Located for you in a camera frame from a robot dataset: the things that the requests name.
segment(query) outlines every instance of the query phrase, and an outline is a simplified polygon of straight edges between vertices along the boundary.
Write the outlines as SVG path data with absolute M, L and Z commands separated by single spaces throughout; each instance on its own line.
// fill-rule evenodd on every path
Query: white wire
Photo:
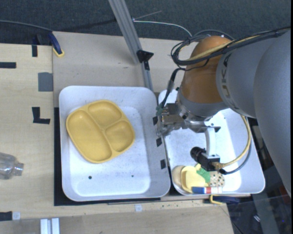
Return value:
M 189 30 L 187 30 L 186 28 L 180 26 L 180 25 L 177 25 L 177 24 L 174 24 L 174 23 L 167 23 L 167 22 L 159 22 L 159 21 L 137 21 L 137 20 L 133 20 L 133 22 L 142 22 L 142 23 L 156 23 L 156 24 L 164 24 L 164 25 L 170 25 L 170 26 L 175 26 L 175 27 L 179 27 L 183 30 L 185 30 L 189 35 L 190 37 L 192 37 L 192 34 L 190 33 Z

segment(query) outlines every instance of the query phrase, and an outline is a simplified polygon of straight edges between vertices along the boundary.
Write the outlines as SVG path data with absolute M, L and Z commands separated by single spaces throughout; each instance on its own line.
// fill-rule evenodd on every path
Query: clear plastic bottle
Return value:
M 0 153 L 0 179 L 10 179 L 13 176 L 21 176 L 24 164 L 9 154 Z

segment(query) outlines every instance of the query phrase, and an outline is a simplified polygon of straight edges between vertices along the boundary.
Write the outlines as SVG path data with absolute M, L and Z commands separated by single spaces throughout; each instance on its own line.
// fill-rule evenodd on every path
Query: yellow plate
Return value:
M 135 140 L 128 118 L 109 100 L 98 100 L 72 112 L 66 119 L 66 129 L 80 154 L 92 163 L 115 158 Z

